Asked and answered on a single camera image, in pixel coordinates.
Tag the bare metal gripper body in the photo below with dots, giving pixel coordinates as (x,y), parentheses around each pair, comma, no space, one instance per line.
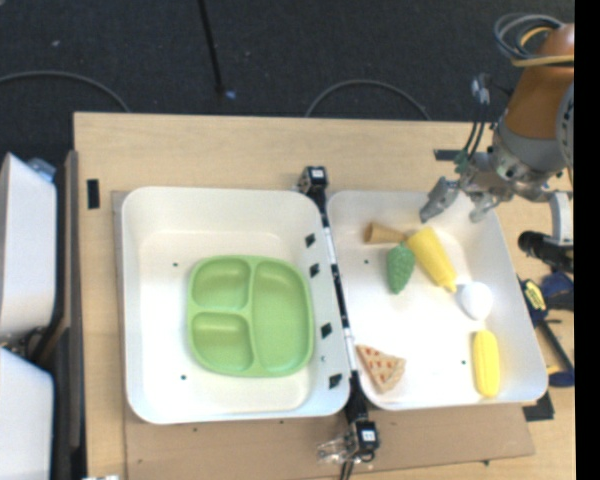
(500,175)

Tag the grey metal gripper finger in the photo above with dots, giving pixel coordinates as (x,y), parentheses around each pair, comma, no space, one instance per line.
(440,198)
(484,207)

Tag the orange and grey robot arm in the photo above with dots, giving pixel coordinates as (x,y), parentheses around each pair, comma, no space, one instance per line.
(537,103)

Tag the yellow squeeze bottle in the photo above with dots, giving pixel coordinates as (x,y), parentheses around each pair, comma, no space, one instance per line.
(430,255)

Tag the brown ice cream cone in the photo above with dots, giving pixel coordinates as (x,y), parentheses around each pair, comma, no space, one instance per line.
(380,233)

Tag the green grapes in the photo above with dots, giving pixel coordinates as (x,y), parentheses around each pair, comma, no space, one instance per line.
(399,268)

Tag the white egg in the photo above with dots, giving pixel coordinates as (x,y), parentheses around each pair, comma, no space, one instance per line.
(476,299)

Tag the thin black and white rod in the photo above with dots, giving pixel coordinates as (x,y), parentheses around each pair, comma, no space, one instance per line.
(338,288)

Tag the white plastic tray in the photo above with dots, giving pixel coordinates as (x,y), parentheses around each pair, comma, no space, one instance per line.
(420,333)
(160,318)

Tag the yellow corn cob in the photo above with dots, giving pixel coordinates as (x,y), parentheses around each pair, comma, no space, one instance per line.
(486,363)

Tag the pizza slice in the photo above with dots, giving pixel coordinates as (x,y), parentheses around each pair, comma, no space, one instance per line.
(382,368)

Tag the green divided plate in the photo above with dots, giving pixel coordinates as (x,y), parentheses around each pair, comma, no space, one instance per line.
(275,313)

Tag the black cylinder on white bracket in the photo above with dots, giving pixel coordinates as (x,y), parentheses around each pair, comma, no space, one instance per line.
(545,248)

